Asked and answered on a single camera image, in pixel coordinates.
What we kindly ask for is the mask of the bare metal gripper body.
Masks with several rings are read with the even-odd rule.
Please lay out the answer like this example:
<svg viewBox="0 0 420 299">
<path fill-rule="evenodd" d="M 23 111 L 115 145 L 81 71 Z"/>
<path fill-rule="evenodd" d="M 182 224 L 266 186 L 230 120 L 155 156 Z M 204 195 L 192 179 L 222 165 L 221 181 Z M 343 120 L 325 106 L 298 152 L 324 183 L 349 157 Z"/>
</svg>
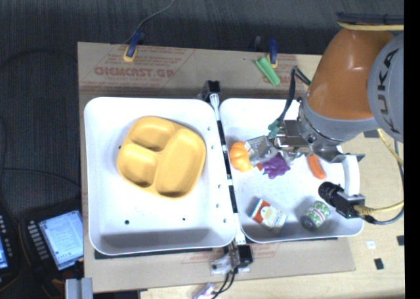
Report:
<svg viewBox="0 0 420 299">
<path fill-rule="evenodd" d="M 302 155 L 316 155 L 314 143 L 316 136 L 307 133 L 307 120 L 305 117 L 304 105 L 299 103 L 297 116 L 294 119 L 284 119 L 282 122 L 282 137 L 287 137 L 290 147 L 283 149 L 285 151 L 298 151 Z"/>
</svg>

